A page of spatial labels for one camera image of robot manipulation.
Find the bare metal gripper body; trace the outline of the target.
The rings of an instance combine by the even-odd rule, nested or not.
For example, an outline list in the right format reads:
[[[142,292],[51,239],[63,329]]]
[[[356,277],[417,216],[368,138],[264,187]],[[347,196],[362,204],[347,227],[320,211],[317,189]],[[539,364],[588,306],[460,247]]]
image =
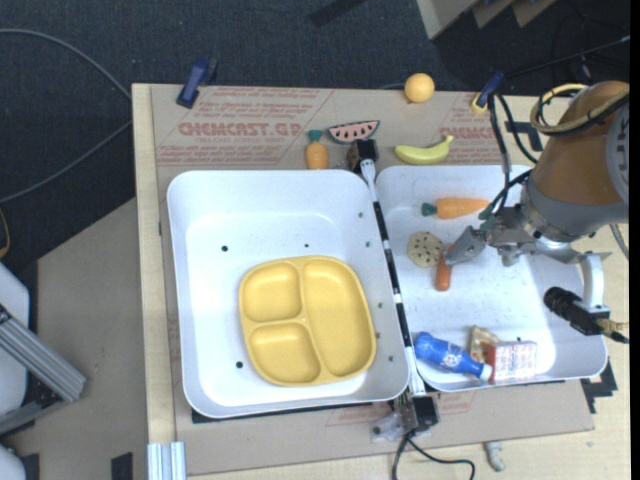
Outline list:
[[[486,243],[500,255],[500,247],[518,245],[522,255],[543,255],[563,264],[580,261],[581,254],[573,249],[577,236],[552,226],[536,210],[525,206],[503,207],[486,228]]]

